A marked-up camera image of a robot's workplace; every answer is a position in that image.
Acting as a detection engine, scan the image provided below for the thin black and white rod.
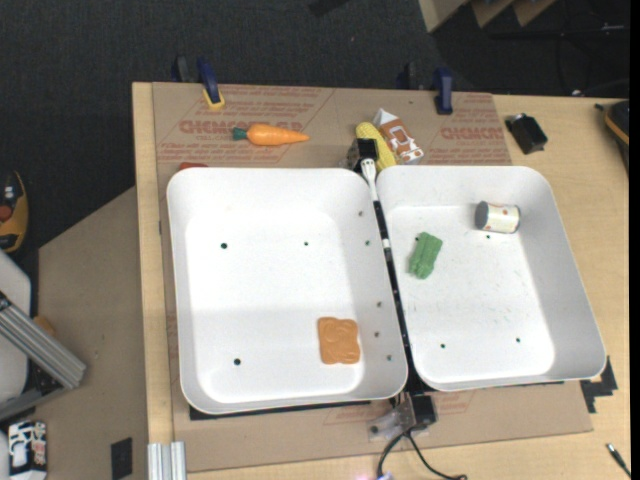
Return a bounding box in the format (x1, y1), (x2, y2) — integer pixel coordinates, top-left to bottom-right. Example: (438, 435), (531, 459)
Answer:
(360, 157), (417, 395)

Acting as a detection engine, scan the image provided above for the white plastic tray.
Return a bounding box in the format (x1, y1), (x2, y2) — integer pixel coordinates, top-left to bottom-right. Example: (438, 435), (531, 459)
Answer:
(165, 166), (409, 415)
(374, 165), (608, 393)

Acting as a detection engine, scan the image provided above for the yellow corn cob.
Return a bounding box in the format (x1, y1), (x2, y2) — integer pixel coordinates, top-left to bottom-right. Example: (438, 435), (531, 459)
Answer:
(355, 121), (399, 171)

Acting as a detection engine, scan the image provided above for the orange carrot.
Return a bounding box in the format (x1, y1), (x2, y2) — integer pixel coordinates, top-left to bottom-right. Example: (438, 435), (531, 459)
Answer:
(231, 123), (311, 147)

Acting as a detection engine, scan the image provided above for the white and orange carton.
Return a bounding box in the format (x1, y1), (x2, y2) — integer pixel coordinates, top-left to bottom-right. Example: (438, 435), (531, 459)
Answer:
(373, 108), (426, 166)

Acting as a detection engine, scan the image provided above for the orange square biscuit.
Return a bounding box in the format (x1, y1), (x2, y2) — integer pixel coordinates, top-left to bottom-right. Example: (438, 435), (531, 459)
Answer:
(317, 316), (362, 366)

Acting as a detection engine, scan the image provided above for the white can with orange dots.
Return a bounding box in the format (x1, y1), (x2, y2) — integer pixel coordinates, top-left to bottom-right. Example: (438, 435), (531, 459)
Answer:
(473, 200), (521, 235)

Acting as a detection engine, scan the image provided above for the brown cardboard board red print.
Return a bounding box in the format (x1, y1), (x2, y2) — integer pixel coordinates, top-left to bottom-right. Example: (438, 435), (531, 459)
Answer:
(151, 81), (595, 473)

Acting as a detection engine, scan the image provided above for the black box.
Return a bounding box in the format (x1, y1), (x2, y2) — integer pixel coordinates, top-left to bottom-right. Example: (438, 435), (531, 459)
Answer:
(504, 112), (549, 156)

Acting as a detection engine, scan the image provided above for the black and white carton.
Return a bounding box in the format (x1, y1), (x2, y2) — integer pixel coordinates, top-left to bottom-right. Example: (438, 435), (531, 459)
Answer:
(6, 419), (49, 475)

